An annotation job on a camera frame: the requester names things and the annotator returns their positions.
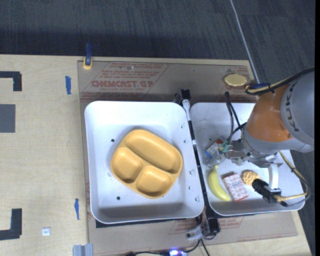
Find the blue clip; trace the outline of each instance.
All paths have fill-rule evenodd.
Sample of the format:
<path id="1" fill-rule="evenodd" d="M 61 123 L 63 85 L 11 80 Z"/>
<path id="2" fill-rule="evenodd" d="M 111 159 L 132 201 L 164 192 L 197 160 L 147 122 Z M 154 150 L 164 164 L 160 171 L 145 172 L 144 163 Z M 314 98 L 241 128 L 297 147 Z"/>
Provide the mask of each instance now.
<path id="1" fill-rule="evenodd" d="M 92 43 L 87 42 L 85 46 L 85 58 L 83 59 L 83 68 L 90 70 L 92 68 Z"/>
<path id="2" fill-rule="evenodd" d="M 79 217 L 79 199 L 78 198 L 76 198 L 75 201 L 74 201 L 74 209 L 75 209 L 75 213 L 76 213 L 76 219 L 80 220 L 80 217 Z"/>
<path id="3" fill-rule="evenodd" d="M 263 82 L 263 83 L 256 83 L 253 84 L 251 86 L 249 86 L 250 89 L 259 89 L 259 88 L 263 88 L 263 87 L 269 87 L 270 83 L 268 82 Z"/>

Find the white cord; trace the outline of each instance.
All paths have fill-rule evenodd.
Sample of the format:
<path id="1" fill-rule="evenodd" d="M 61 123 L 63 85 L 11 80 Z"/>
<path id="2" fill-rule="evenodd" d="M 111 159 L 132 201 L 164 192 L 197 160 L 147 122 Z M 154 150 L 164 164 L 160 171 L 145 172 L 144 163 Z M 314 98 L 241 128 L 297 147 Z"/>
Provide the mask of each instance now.
<path id="1" fill-rule="evenodd" d="M 183 108 L 185 110 L 185 113 L 186 113 L 186 119 L 188 121 L 190 121 L 191 118 L 190 118 L 190 102 L 189 102 L 189 100 L 188 99 L 184 99 L 182 101 L 182 106 L 183 106 Z"/>
<path id="2" fill-rule="evenodd" d="M 236 8 L 235 8 L 234 3 L 233 3 L 232 0 L 230 0 L 230 3 L 232 5 L 232 9 L 233 9 L 233 12 L 234 12 L 234 15 L 235 15 L 236 23 L 238 24 L 238 27 L 239 27 L 239 30 L 240 30 L 240 33 L 241 33 L 241 36 L 242 36 L 242 40 L 243 40 L 243 43 L 244 43 L 244 46 L 245 46 L 246 53 L 248 54 L 248 57 L 249 57 L 249 62 L 250 62 L 251 67 L 252 67 L 254 78 L 255 78 L 256 82 L 258 84 L 260 84 L 260 80 L 258 78 L 255 65 L 254 65 L 254 63 L 252 61 L 252 58 L 251 58 L 251 55 L 250 55 L 250 52 L 249 52 L 249 48 L 247 46 L 247 42 L 246 42 L 244 33 L 242 32 L 242 28 L 241 28 L 241 25 L 240 25 L 240 21 L 239 21 L 239 18 L 238 18 L 238 14 L 237 14 Z"/>

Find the black tape mark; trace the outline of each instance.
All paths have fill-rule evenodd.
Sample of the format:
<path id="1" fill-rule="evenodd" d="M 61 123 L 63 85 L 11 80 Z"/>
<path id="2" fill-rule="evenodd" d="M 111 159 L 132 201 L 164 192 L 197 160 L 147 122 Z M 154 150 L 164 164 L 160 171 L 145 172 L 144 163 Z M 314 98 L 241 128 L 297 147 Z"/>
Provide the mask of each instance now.
<path id="1" fill-rule="evenodd" d="M 22 76 L 19 71 L 0 71 L 0 78 L 12 78 L 13 79 L 13 91 L 22 91 Z"/>
<path id="2" fill-rule="evenodd" d="M 22 209 L 11 209 L 10 229 L 0 230 L 0 240 L 19 239 L 22 235 Z"/>
<path id="3" fill-rule="evenodd" d="M 16 132 L 16 105 L 0 104 L 0 133 Z"/>

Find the gray carpet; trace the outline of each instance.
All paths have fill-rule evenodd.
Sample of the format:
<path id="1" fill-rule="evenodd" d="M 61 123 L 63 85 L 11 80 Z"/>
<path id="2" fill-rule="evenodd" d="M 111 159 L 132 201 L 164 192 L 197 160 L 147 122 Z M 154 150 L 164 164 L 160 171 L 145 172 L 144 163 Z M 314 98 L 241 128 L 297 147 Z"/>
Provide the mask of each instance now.
<path id="1" fill-rule="evenodd" d="M 315 65 L 315 0 L 233 0 L 261 82 Z M 229 0 L 0 1 L 0 54 L 247 60 Z M 315 153 L 292 152 L 312 184 L 299 211 L 312 254 Z"/>

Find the snack package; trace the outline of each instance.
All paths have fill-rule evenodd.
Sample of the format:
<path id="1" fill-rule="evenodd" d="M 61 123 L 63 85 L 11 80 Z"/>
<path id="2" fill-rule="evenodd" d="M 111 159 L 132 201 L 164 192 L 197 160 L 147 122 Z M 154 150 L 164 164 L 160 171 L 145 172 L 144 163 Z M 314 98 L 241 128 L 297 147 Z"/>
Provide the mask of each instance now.
<path id="1" fill-rule="evenodd" d="M 245 199 L 249 196 L 244 182 L 237 173 L 224 177 L 222 181 L 233 202 Z"/>
<path id="2" fill-rule="evenodd" d="M 223 143 L 224 141 L 219 138 L 204 152 L 203 160 L 209 168 L 221 164 L 226 159 L 225 155 L 220 152 Z"/>

